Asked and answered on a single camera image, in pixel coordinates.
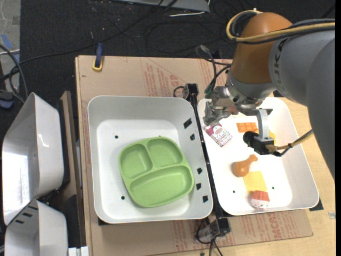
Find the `cardboard surface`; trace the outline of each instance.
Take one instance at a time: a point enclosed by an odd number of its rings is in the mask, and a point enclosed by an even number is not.
[[[185,85],[186,83],[197,83],[199,92],[204,92],[205,87],[213,77],[212,64],[202,59],[105,57],[102,71],[95,72],[92,70],[93,59],[93,56],[79,56],[76,58],[82,189],[86,243],[90,247],[90,254],[93,256],[145,256],[181,252],[179,255],[199,255],[199,251],[208,248],[207,245],[200,244],[194,238],[199,221],[183,220],[99,225],[93,203],[87,104],[93,97],[98,95],[171,97],[173,90],[177,86]],[[217,85],[223,85],[225,78],[225,74],[222,74],[217,79]],[[203,93],[200,93],[198,96],[199,99],[203,97]],[[303,123],[303,126],[308,129],[309,127],[304,124],[307,125],[308,122]],[[298,134],[302,135],[306,129],[298,130]],[[316,147],[316,145],[312,145],[311,155],[316,152]],[[318,158],[319,162],[321,161],[321,156],[315,156],[314,158],[315,160]],[[323,171],[323,179],[330,181],[325,170]],[[326,193],[326,200],[328,202],[333,198],[333,193],[335,196],[335,186],[334,189],[329,187],[329,191],[328,195]],[[333,202],[328,203],[328,207],[335,211],[335,204]],[[309,219],[309,217],[316,219],[317,215],[319,215],[320,223],[329,226],[327,232],[318,234],[320,237],[318,240],[314,238],[316,233],[313,235],[310,225],[312,220]],[[306,250],[307,246],[310,246],[312,251],[317,253],[319,250],[326,251],[325,243],[328,242],[328,249],[331,253],[334,251],[335,241],[333,236],[335,236],[335,231],[333,228],[330,229],[330,227],[335,224],[335,221],[334,224],[333,221],[330,223],[326,218],[326,212],[313,215],[310,215],[306,210],[275,212],[231,217],[229,222],[232,229],[231,233],[217,240],[217,245],[221,250],[224,247],[231,247],[231,249],[226,248],[226,255],[232,255],[228,254],[232,250],[240,251],[240,253],[244,251],[243,254],[246,253],[247,255],[256,255],[257,250],[255,248],[259,242],[296,239],[308,236],[311,237],[304,238],[306,245],[303,246]],[[287,255],[290,247],[292,247],[292,251],[297,255],[299,247],[297,241],[293,240],[286,244],[281,242],[284,241],[270,242],[269,244],[275,245],[264,247],[264,253],[269,253],[269,255]],[[245,249],[236,246],[241,244],[253,245],[245,246]]]

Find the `green divided plate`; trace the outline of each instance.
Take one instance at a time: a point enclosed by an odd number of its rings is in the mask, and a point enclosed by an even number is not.
[[[141,207],[166,205],[187,195],[194,186],[191,167],[171,139],[144,139],[125,147],[118,157],[123,182]]]

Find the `orange toy food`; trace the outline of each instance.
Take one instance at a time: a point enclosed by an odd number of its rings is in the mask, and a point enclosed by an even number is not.
[[[250,155],[248,159],[238,161],[233,166],[233,173],[238,177],[244,177],[249,173],[251,163],[257,161],[258,158],[255,155]]]
[[[247,131],[255,132],[257,125],[255,122],[237,122],[237,128],[239,133],[245,133]]]

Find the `black carpet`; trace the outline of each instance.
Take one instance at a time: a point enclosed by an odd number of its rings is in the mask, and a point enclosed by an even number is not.
[[[204,44],[216,58],[233,58],[236,45],[224,31],[235,14],[257,8],[295,23],[335,18],[333,6],[335,0],[212,0],[211,13],[172,18],[184,11],[115,1],[21,0],[21,66],[30,92],[55,105],[69,90],[76,113],[75,57],[94,54],[98,42],[104,55],[197,57],[194,48]],[[0,110],[0,141],[21,105]]]

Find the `white container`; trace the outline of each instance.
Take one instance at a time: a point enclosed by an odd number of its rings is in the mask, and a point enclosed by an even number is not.
[[[198,103],[202,126],[206,101],[209,100],[202,99]],[[275,145],[287,145],[298,139],[290,111],[282,100],[266,98],[261,107],[273,109],[268,125],[275,134]],[[243,133],[238,132],[236,123],[245,122],[254,122],[258,126],[256,116],[245,116],[242,113],[220,120],[220,124],[232,135],[232,139],[223,147],[203,131],[218,200],[224,211],[231,215],[245,215],[316,206],[319,193],[302,145],[293,147],[282,157],[259,155],[244,143]],[[250,172],[261,171],[267,187],[270,198],[267,209],[257,210],[251,206],[243,177],[236,177],[232,171],[235,162],[245,160],[251,154],[255,154],[258,161],[253,162]]]
[[[3,215],[8,225],[34,198],[62,184],[64,164],[58,111],[31,93],[2,146]]]
[[[64,215],[35,199],[6,229],[5,256],[64,256],[67,252]]]
[[[201,219],[211,213],[212,194],[198,126],[194,110],[186,100],[98,96],[88,104],[88,120],[94,205],[101,220],[129,223]],[[187,121],[191,124],[185,128]],[[143,208],[129,197],[120,175],[118,156],[129,144],[159,135],[172,139],[183,151],[194,175],[194,188],[167,205]]]

